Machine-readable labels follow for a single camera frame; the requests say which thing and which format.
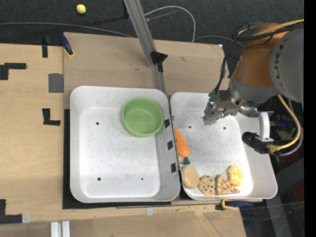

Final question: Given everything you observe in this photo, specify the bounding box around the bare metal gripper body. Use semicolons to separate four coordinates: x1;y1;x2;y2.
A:
209;89;259;117

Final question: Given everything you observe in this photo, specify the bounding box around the white plastic tray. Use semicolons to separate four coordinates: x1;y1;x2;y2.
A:
169;91;278;201
69;85;181;204

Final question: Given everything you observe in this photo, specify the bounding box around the orange carrot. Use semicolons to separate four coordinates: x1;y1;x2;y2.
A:
174;127;192;165

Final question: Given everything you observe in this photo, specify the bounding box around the yellow ridged toy food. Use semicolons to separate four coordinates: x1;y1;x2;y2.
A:
227;165;244;187

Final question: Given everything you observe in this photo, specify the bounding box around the beige round bread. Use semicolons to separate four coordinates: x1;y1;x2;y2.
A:
181;164;200;189

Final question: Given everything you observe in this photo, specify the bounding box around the green bowl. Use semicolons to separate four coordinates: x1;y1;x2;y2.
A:
121;97;165;138

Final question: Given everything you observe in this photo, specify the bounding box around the chocolate chip biscuit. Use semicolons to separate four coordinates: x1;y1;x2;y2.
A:
197;174;217;197

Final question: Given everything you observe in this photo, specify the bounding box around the pizza slice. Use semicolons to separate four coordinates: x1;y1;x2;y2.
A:
215;173;241;196

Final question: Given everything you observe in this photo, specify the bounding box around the pale wood board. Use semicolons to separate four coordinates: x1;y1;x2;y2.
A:
63;32;264;210

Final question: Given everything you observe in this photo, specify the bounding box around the black cylinder on white bracket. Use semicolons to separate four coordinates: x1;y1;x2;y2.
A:
241;111;275;155

